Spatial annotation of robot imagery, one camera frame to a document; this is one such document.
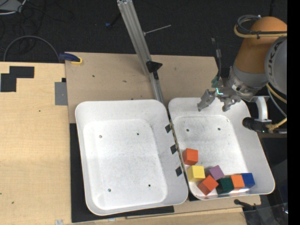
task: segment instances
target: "black mat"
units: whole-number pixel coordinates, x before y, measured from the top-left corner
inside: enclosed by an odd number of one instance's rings
[[[109,216],[97,216],[88,209],[83,186],[83,173],[80,159],[80,150],[78,142],[77,126],[75,123],[70,124],[70,150],[71,150],[71,215],[72,222],[84,222],[99,219],[128,217],[138,215],[153,215],[163,213],[173,213],[173,206],[161,208],[144,209],[132,212],[118,213]]]

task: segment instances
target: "black clip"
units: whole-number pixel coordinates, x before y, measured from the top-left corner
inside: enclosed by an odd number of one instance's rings
[[[246,202],[241,202],[239,199],[235,199],[234,203],[236,205],[241,205],[243,206],[243,211],[251,211],[251,210],[257,210],[256,208],[256,204],[254,203],[254,206],[251,206],[250,204],[246,203]]]
[[[150,73],[156,72],[157,70],[159,70],[159,68],[163,65],[162,63],[159,62],[153,62],[153,61],[147,61],[146,62],[148,71]]]
[[[257,35],[257,39],[260,39],[261,37],[259,36],[259,33],[260,33],[261,31],[257,31],[257,33],[256,33],[256,35]]]

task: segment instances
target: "blue clamp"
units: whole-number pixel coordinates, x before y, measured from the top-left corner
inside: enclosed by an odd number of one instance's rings
[[[70,61],[72,64],[81,64],[82,63],[82,59],[80,57],[76,57],[75,55],[65,53],[65,52],[61,52],[59,54],[59,59]]]

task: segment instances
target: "black tape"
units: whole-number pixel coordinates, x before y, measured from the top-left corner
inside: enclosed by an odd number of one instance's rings
[[[34,67],[9,67],[9,74],[15,78],[34,78]]]
[[[9,73],[1,74],[1,87],[0,92],[16,92],[17,79],[10,77]]]
[[[16,92],[17,78],[34,78],[34,67],[10,66],[9,73],[1,74],[0,92]]]
[[[176,168],[175,171],[176,171],[177,177],[179,177],[182,174],[182,169],[180,166],[178,168]]]
[[[167,133],[169,133],[171,131],[171,126],[170,124],[168,124],[166,127],[165,127],[165,130],[167,131]]]
[[[172,154],[174,154],[177,151],[176,145],[174,144],[173,146],[170,147]]]

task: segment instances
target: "wooden block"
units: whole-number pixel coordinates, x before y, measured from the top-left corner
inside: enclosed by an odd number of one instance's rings
[[[195,165],[198,162],[198,150],[187,148],[182,153],[183,163],[185,165]]]
[[[205,194],[209,194],[218,186],[218,182],[211,175],[208,175],[199,185],[198,188]]]
[[[226,194],[231,192],[234,189],[233,181],[231,180],[230,177],[221,178],[217,182],[219,184],[216,187],[218,194]]]
[[[216,181],[224,177],[224,173],[223,173],[223,171],[221,170],[221,168],[220,168],[219,165],[214,166],[214,167],[212,167],[212,168],[209,168],[209,169],[207,170],[207,172],[208,172],[208,174],[210,174],[210,175],[213,177],[213,179],[216,180]]]
[[[203,166],[192,165],[187,169],[187,179],[190,182],[198,182],[205,179]]]
[[[242,175],[231,175],[230,177],[233,183],[234,191],[238,191],[245,187]]]
[[[242,173],[241,175],[244,180],[244,184],[246,188],[251,188],[255,185],[253,174],[251,172]]]

